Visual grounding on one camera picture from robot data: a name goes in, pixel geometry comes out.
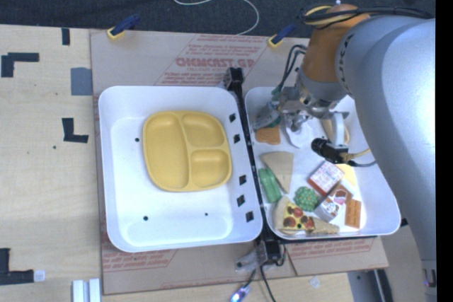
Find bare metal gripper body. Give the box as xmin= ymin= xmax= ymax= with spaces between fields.
xmin=271 ymin=86 xmax=350 ymax=120

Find orange toy biscuit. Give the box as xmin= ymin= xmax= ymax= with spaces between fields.
xmin=255 ymin=126 xmax=282 ymax=146

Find beige toy bread slice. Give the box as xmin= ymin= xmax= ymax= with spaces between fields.
xmin=260 ymin=151 xmax=295 ymax=194

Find thin black rod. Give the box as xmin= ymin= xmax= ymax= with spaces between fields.
xmin=231 ymin=81 xmax=272 ymax=245

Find red and white carton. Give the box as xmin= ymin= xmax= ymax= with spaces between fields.
xmin=306 ymin=161 xmax=345 ymax=197

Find green toy vegetable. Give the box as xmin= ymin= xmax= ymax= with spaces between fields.
xmin=258 ymin=167 xmax=283 ymax=204

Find yellow toy cheese slice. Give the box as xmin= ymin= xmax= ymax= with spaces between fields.
xmin=338 ymin=163 xmax=358 ymax=187

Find green toy broccoli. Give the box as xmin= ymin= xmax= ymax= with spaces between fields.
xmin=294 ymin=186 xmax=321 ymax=213

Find white and brown carton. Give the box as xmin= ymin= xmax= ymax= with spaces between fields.
xmin=314 ymin=183 xmax=353 ymax=223

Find toy pizza slice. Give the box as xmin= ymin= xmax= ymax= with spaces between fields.
xmin=272 ymin=195 xmax=316 ymax=236

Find yellow divided plate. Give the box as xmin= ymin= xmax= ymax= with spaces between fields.
xmin=142 ymin=110 xmax=234 ymax=193

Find orange toy waffle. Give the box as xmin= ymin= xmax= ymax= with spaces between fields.
xmin=343 ymin=198 xmax=363 ymax=230

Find tan toy bread wedge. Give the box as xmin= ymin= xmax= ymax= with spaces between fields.
xmin=310 ymin=216 xmax=341 ymax=236

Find white plastic tray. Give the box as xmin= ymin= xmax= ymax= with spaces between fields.
xmin=98 ymin=85 xmax=264 ymax=254
xmin=244 ymin=86 xmax=402 ymax=241

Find brown cardboard board red print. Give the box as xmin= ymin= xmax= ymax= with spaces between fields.
xmin=89 ymin=30 xmax=390 ymax=296

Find black cylinder on white bracket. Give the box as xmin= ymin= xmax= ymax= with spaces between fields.
xmin=310 ymin=110 xmax=350 ymax=165

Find black block with thin wires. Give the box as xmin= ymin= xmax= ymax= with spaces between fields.
xmin=225 ymin=67 xmax=246 ymax=92
xmin=259 ymin=238 xmax=285 ymax=265

